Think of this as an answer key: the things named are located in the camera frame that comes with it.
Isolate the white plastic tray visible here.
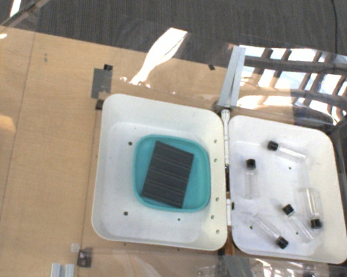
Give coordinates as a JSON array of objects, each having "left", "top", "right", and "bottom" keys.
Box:
[
  {"left": 84, "top": 91, "right": 245, "bottom": 256},
  {"left": 211, "top": 113, "right": 347, "bottom": 268}
]

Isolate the black ribbed rectangular pad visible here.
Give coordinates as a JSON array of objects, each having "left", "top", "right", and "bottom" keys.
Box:
[{"left": 139, "top": 139, "right": 197, "bottom": 210}]

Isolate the teal plate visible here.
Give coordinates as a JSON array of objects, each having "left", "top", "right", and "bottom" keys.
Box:
[{"left": 127, "top": 131, "right": 219, "bottom": 217}]

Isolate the clear bottle with black cap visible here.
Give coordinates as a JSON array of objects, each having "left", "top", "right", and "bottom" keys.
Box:
[
  {"left": 246, "top": 211, "right": 293, "bottom": 251},
  {"left": 278, "top": 202, "right": 319, "bottom": 244},
  {"left": 295, "top": 186, "right": 328, "bottom": 232},
  {"left": 240, "top": 158, "right": 264, "bottom": 202},
  {"left": 265, "top": 139, "right": 309, "bottom": 164}
]

